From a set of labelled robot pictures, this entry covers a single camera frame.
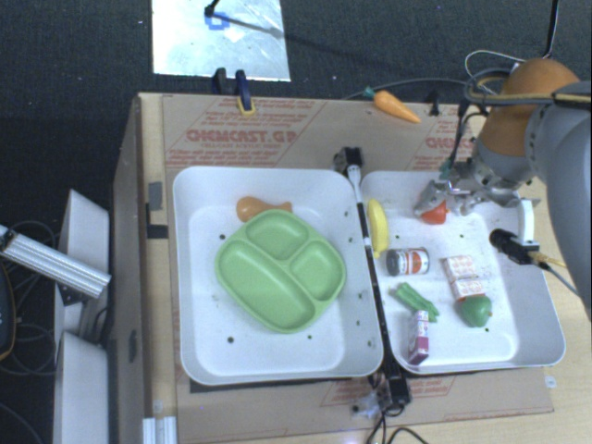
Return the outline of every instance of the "green plate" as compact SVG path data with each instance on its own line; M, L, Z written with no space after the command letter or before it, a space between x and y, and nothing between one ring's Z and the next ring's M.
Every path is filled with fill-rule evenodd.
M216 276L253 317L277 332L310 326L345 284L335 248L299 217L268 210L228 238Z

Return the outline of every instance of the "red tomato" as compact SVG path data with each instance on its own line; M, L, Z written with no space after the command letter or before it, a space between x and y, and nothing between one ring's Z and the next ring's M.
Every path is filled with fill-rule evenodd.
M424 212L421 217L427 224L443 224L446 222L446 201L442 201L438 207L434 207L431 211Z

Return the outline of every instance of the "gray carpet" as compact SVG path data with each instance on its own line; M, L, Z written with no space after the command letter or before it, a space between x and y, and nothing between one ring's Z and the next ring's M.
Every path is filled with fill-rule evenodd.
M407 78L465 79L485 48L542 56L551 0L280 0L292 82L254 95L341 98ZM590 79L592 0L561 0L554 57ZM68 190L105 208L133 95L208 93L201 78L155 76L151 0L0 0L0 223L37 219L59 231ZM498 65L479 57L475 69ZM422 101L436 86L402 87ZM437 86L442 101L459 89ZM23 314L51 327L53 291L37 285ZM35 359L33 349L24 351ZM51 442L51 377L0 372L0 402ZM0 410L0 444L35 442Z

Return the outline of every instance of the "yellow banana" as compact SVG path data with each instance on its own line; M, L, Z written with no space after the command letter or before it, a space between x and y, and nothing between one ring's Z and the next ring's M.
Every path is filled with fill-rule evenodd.
M370 221L372 250L374 250L374 257L378 258L389 248L389 223L385 210L376 199L368 201L368 220Z

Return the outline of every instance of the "gray robot arm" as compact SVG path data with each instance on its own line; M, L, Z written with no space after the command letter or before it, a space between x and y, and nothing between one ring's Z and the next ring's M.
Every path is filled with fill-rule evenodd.
M531 60L512 73L504 88L514 94L581 94L589 101L590 82L574 80L557 62ZM471 158L432 181L414 212L421 216L444 200L462 215L484 201L514 207L521 202L517 189L533 177L547 184L555 237L590 318L589 102L587 109L549 102L492 110Z
M559 92L590 94L590 82ZM551 224L561 255L590 318L590 112L538 108L524 137L526 159L547 184Z

